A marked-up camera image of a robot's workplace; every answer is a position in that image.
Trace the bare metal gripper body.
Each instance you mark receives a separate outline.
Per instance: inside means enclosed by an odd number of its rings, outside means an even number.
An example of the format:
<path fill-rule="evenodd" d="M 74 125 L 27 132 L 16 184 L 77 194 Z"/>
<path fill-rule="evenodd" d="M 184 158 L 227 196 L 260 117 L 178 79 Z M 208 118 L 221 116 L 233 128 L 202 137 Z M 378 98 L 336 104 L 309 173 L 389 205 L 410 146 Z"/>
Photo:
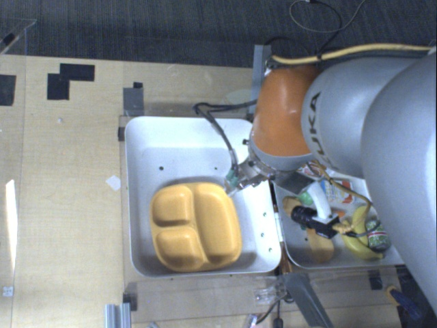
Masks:
<path fill-rule="evenodd" d="M 233 166 L 226 175 L 226 194 L 233 195 L 247 187 L 256 187 L 261 182 L 274 178 L 274 170 L 261 161 L 246 159 Z"/>

